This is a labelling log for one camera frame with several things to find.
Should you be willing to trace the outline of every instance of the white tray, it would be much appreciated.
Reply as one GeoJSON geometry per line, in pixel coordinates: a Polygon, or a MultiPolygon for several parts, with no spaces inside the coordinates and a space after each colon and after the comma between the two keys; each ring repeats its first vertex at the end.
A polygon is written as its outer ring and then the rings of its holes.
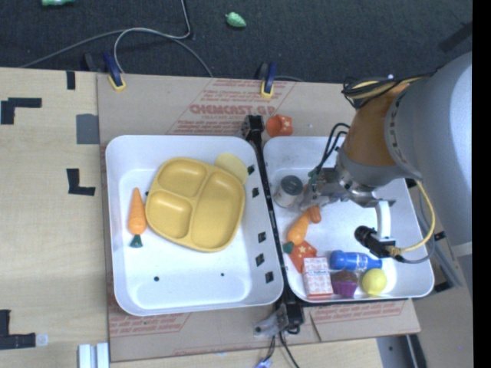
{"type": "Polygon", "coordinates": [[[126,312],[147,316],[207,311],[270,304],[279,298],[283,278],[249,143],[230,136],[119,136],[107,146],[106,163],[114,293],[126,312]],[[141,235],[143,247],[130,247],[127,212],[133,188],[144,196],[168,159],[184,156],[213,164],[224,152],[254,169],[244,185],[245,209],[230,245],[203,253],[147,228],[141,235]]]}
{"type": "MultiPolygon", "coordinates": [[[[288,175],[297,176],[304,184],[310,172],[321,160],[327,143],[326,137],[279,136],[265,144],[264,157],[272,195],[277,191],[282,178],[288,175]]],[[[325,166],[333,166],[336,153],[333,153],[325,166]]],[[[377,191],[377,197],[396,199],[390,207],[391,235],[396,238],[397,246],[406,247],[420,241],[420,229],[417,224],[414,207],[403,179],[395,180],[377,191]]],[[[273,203],[278,233],[282,243],[286,242],[286,233],[290,225],[299,217],[297,207],[284,209],[273,203]]],[[[363,209],[349,202],[336,202],[326,205],[321,210],[322,221],[310,224],[306,240],[317,250],[318,256],[329,257],[331,251],[356,251],[369,254],[368,249],[354,238],[354,230],[365,225],[377,228],[377,216],[374,209],[363,209]]],[[[408,252],[407,259],[418,259],[427,255],[425,247],[408,252]]],[[[319,303],[329,301],[353,301],[352,298],[331,295],[326,300],[310,301],[307,299],[302,275],[297,272],[287,254],[283,255],[287,267],[288,282],[293,292],[302,300],[319,303]]],[[[403,264],[391,258],[383,259],[383,270],[387,275],[387,286],[379,296],[369,296],[360,288],[354,294],[355,300],[370,301],[397,299],[406,297],[423,297],[433,289],[433,270],[430,262],[420,264],[403,264]]]]}

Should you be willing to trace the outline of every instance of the black carpet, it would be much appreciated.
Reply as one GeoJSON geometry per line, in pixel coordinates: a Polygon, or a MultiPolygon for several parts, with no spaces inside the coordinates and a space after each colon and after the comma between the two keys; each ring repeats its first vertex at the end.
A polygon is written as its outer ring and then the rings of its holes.
{"type": "MultiPolygon", "coordinates": [[[[186,0],[193,35],[183,43],[215,77],[252,78],[262,62],[278,75],[341,82],[347,76],[434,71],[472,50],[473,0],[186,0]],[[225,15],[247,22],[230,28],[225,15]]],[[[0,66],[19,67],[108,31],[145,27],[183,35],[180,0],[77,0],[42,7],[41,0],[0,3],[0,66]]],[[[104,69],[102,52],[116,35],[92,41],[35,68],[82,70],[88,54],[104,69]]],[[[118,57],[129,73],[208,76],[181,45],[130,33],[118,57]]]]}

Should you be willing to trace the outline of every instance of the clamp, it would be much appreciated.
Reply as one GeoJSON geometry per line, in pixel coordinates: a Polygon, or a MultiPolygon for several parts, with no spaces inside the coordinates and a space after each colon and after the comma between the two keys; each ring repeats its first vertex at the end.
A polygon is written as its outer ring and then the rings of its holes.
{"type": "Polygon", "coordinates": [[[269,63],[268,73],[261,85],[261,95],[264,98],[271,98],[273,96],[273,82],[275,81],[276,68],[275,62],[269,63]]]}
{"type": "Polygon", "coordinates": [[[116,60],[109,52],[103,53],[104,63],[106,64],[109,72],[109,81],[115,91],[122,91],[126,88],[126,82],[121,77],[121,72],[116,64],[116,60]]]}

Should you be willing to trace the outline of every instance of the wooden table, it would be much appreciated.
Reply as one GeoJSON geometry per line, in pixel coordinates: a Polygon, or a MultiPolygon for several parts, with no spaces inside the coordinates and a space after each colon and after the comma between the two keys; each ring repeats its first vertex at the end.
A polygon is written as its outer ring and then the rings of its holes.
{"type": "MultiPolygon", "coordinates": [[[[40,97],[42,108],[15,108],[0,125],[0,310],[10,334],[47,334],[47,346],[0,350],[0,366],[77,366],[77,346],[108,341],[100,150],[77,144],[76,116],[97,115],[96,75],[0,68],[0,100],[40,97]],[[94,195],[69,195],[66,169],[94,195]]],[[[375,339],[293,346],[298,364],[382,367],[375,339]]],[[[117,367],[253,367],[265,350],[169,357],[117,367]]],[[[290,367],[277,347],[274,367],[290,367]]]]}

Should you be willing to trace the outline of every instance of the yellow toy lemon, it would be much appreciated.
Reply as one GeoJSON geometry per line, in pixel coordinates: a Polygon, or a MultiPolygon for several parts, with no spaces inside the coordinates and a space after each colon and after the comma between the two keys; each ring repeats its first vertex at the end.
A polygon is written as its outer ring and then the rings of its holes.
{"type": "Polygon", "coordinates": [[[368,270],[361,279],[361,287],[372,296],[380,294],[386,285],[387,276],[380,268],[368,270]]]}

